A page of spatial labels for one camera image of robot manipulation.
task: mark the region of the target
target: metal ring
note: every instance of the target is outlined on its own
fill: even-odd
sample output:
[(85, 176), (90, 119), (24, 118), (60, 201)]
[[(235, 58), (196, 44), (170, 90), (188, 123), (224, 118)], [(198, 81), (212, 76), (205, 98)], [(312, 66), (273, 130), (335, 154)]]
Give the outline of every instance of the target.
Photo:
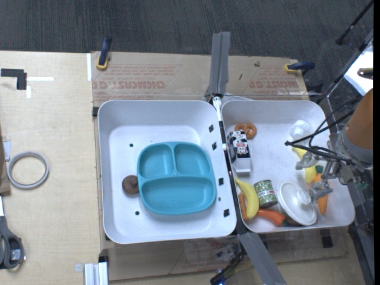
[[(17, 182), (13, 177), (12, 177), (12, 168), (13, 168), (13, 165), (18, 162), (20, 159), (23, 159), (24, 157), (35, 157), (37, 159), (39, 159), (45, 166), (45, 173), (44, 175), (35, 183), (32, 183), (32, 184), (23, 184), (23, 183), (19, 183)], [(8, 177), (9, 177), (9, 180), (11, 181), (11, 183), (19, 188), (19, 189), (24, 189), (24, 190), (29, 190), (29, 189), (34, 189), (34, 188), (37, 188), (38, 186), (42, 185), (44, 183), (44, 181), (46, 180), (46, 178), (48, 177), (48, 174), (49, 174), (49, 164), (48, 164), (48, 161), (46, 160), (46, 158), (41, 155), (40, 153), (38, 152), (34, 152), (34, 151), (27, 151), (27, 152), (21, 152), (21, 153), (18, 153), (17, 155), (15, 155), (14, 157), (12, 157), (12, 159), (9, 161), (9, 165), (8, 165), (8, 168), (7, 168), (7, 171), (8, 171)]]

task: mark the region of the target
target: metal bracket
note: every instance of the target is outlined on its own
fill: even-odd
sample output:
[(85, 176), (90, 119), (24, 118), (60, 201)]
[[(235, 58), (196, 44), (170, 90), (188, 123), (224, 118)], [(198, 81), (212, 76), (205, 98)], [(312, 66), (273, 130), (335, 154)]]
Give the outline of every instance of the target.
[(239, 236), (249, 259), (265, 285), (286, 285), (286, 282), (271, 258), (259, 235), (247, 232)]
[(303, 168), (310, 168), (318, 163), (319, 157), (311, 152), (306, 152), (300, 161), (296, 164), (296, 170), (302, 170)]
[(89, 263), (83, 269), (84, 285), (108, 285), (108, 263)]
[(213, 47), (211, 49), (210, 83), (207, 95), (224, 94), (228, 83), (228, 55), (230, 50), (229, 31), (213, 34)]
[(1, 77), (16, 77), (17, 90), (26, 90), (26, 76), (27, 74), (23, 69), (1, 69)]
[(8, 140), (6, 137), (3, 137), (2, 145), (4, 148), (5, 162), (8, 163), (11, 159), (11, 141)]

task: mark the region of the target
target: cardboard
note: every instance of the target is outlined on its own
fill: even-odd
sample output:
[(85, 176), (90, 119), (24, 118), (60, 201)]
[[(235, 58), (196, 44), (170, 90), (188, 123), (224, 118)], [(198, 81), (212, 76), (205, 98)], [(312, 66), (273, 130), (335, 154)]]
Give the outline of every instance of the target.
[(5, 163), (4, 146), (2, 144), (0, 124), (0, 194), (11, 190), (11, 182), (8, 178), (7, 164)]
[[(91, 54), (93, 104), (112, 99), (201, 100), (210, 82), (211, 56), (110, 52), (105, 70)], [(226, 94), (255, 100), (307, 100), (301, 71), (288, 74), (290, 58), (230, 56)]]

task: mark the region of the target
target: black cable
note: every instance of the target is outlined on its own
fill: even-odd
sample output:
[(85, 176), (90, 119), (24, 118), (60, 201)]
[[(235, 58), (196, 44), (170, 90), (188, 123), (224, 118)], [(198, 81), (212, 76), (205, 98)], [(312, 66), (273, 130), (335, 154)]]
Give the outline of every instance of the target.
[(327, 87), (327, 89), (323, 92), (321, 97), (316, 101), (317, 104), (320, 104), (322, 100), (324, 100), (330, 92), (334, 89), (334, 87), (344, 78), (344, 75), (347, 73), (349, 68), (352, 67), (356, 59), (359, 57), (361, 53), (368, 47), (368, 45), (373, 41), (373, 29), (364, 40), (364, 42), (359, 46), (355, 54), (350, 58), (348, 63), (346, 63), (345, 67), (341, 70), (339, 76)]
[[(357, 97), (355, 97), (354, 99), (351, 99), (351, 100), (349, 100), (349, 101), (347, 101), (347, 102), (345, 102), (345, 103), (343, 103), (343, 104), (341, 104), (339, 107), (337, 107), (335, 110), (333, 110), (326, 118), (325, 118), (325, 120), (319, 125), (319, 127), (317, 127), (317, 129), (315, 130), (315, 132), (316, 131), (318, 131), (319, 129), (321, 129), (322, 128), (322, 126), (323, 126), (323, 124), (325, 123), (325, 122), (327, 122), (327, 120), (330, 118), (330, 117), (332, 117), (332, 115), (336, 112), (336, 111), (338, 111), (338, 110), (340, 110), (342, 107), (344, 107), (345, 105), (348, 105), (348, 104), (350, 104), (350, 103), (354, 103), (354, 102), (356, 102), (357, 100), (359, 100), (359, 99), (361, 99), (362, 97), (361, 96), (357, 96)], [(313, 138), (314, 138), (314, 136), (312, 136), (311, 138), (310, 138), (310, 140), (309, 140), (309, 146), (311, 147), (311, 142), (312, 142), (312, 140), (313, 140)]]
[(348, 33), (352, 30), (352, 28), (357, 24), (357, 22), (364, 16), (364, 14), (368, 11), (368, 9), (373, 5), (373, 0), (369, 1), (369, 3), (364, 7), (363, 11), (355, 18), (355, 20), (351, 23), (349, 28), (344, 31), (344, 33), (335, 41), (338, 45), (341, 45), (343, 39), (348, 35)]
[[(306, 151), (309, 151), (311, 153), (314, 153), (316, 155), (320, 155), (320, 156), (323, 156), (323, 157), (326, 157), (326, 158), (330, 158), (330, 159), (336, 159), (336, 160), (342, 160), (344, 162), (346, 162), (347, 164), (353, 164), (352, 161), (350, 159), (346, 159), (345, 157), (339, 155), (338, 153), (336, 153), (335, 151), (332, 151), (330, 149), (327, 149), (327, 148), (324, 148), (324, 147), (318, 147), (318, 146), (312, 146), (311, 145), (311, 142), (314, 138), (314, 136), (320, 134), (321, 132), (324, 132), (328, 129), (330, 129), (331, 127), (333, 127), (334, 125), (340, 123), (341, 121), (343, 121), (345, 118), (349, 117), (351, 114), (353, 114), (354, 110), (351, 110), (349, 113), (346, 113), (345, 115), (343, 115), (341, 118), (339, 118), (338, 120), (336, 120), (335, 122), (333, 122), (332, 124), (326, 126), (325, 128), (321, 129), (321, 127), (323, 126), (324, 123), (327, 122), (327, 120), (336, 112), (338, 111), (339, 109), (341, 109), (343, 106), (349, 104), (349, 103), (354, 103), (355, 101), (357, 101), (358, 99), (360, 99), (361, 96), (359, 97), (356, 97), (354, 99), (351, 99), (343, 104), (341, 104), (338, 108), (336, 108), (335, 110), (333, 110), (325, 119), (324, 121), (319, 125), (319, 127), (315, 130), (314, 133), (306, 136), (306, 137), (303, 137), (303, 138), (300, 138), (296, 141), (293, 141), (293, 142), (289, 142), (289, 141), (286, 141), (285, 142), (285, 145), (290, 145), (292, 147), (295, 147), (295, 148), (300, 148), (300, 149), (303, 149), (303, 150), (306, 150)], [(296, 145), (297, 143), (301, 142), (301, 141), (304, 141), (304, 140), (307, 140), (308, 138), (310, 138), (309, 140), (309, 146), (308, 147), (305, 147), (305, 146), (302, 146), (302, 145)]]
[(244, 258), (244, 253), (240, 251), (230, 262), (229, 265), (224, 268), (221, 272), (219, 272), (217, 275), (215, 275), (211, 280), (211, 285), (218, 285), (220, 282), (224, 282), (227, 280), (231, 275), (226, 275), (231, 269), (234, 269), (236, 266), (238, 266), (238, 263), (240, 263)]

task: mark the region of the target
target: blue plate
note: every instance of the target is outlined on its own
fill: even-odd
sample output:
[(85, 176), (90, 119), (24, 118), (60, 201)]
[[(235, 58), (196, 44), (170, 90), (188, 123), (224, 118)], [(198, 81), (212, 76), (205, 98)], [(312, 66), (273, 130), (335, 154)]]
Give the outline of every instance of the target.
[(196, 213), (216, 198), (210, 159), (190, 142), (149, 145), (138, 157), (137, 177), (142, 202), (157, 214)]

